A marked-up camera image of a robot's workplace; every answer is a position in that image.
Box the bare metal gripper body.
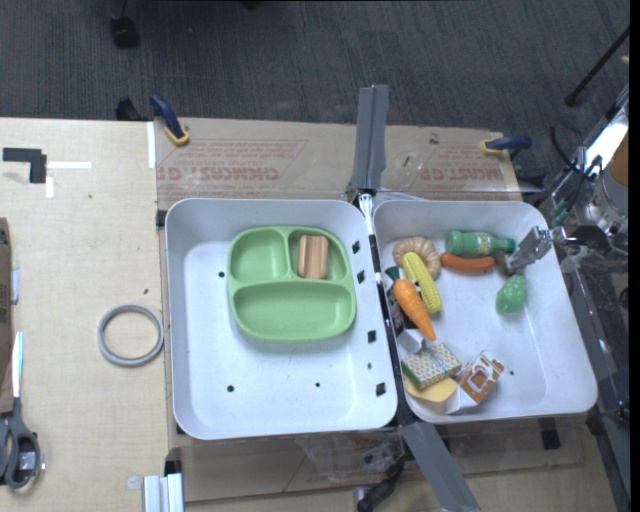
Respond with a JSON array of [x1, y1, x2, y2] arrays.
[[549, 202, 630, 251]]

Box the green toy grapes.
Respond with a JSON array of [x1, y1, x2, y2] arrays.
[[495, 273, 528, 315]]

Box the green plastic bottle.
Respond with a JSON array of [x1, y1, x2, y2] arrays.
[[444, 229, 517, 258]]

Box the orange toy sausage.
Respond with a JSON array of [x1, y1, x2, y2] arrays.
[[439, 252, 496, 274]]

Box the white plastic tray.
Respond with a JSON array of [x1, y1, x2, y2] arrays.
[[372, 198, 600, 426], [163, 197, 399, 441]]

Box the yellow toy corn cob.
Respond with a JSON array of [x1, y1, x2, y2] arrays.
[[401, 251, 444, 316]]

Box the beige toy croissant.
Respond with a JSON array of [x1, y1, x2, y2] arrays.
[[391, 236, 442, 279]]

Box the orange toy carrot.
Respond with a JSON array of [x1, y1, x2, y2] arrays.
[[384, 266, 437, 342]]

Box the orange and white carton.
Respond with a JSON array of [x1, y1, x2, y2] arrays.
[[443, 350, 506, 416]]

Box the yellow toy cheese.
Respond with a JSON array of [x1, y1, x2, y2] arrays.
[[403, 375, 459, 404]]

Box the tan toy bread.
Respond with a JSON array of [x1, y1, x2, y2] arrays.
[[296, 234, 330, 280]]

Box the green divided plate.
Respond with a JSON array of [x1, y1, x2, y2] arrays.
[[226, 225, 358, 343]]

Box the brown cardboard board, red print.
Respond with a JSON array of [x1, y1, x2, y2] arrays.
[[153, 117, 587, 504]]

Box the white tape roll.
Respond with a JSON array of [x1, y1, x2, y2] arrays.
[[96, 302, 165, 368]]

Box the black block with thin wires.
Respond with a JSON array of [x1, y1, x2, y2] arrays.
[[355, 474, 401, 512]]

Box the grey handled scissors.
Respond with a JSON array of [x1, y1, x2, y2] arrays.
[[0, 329, 43, 490]]

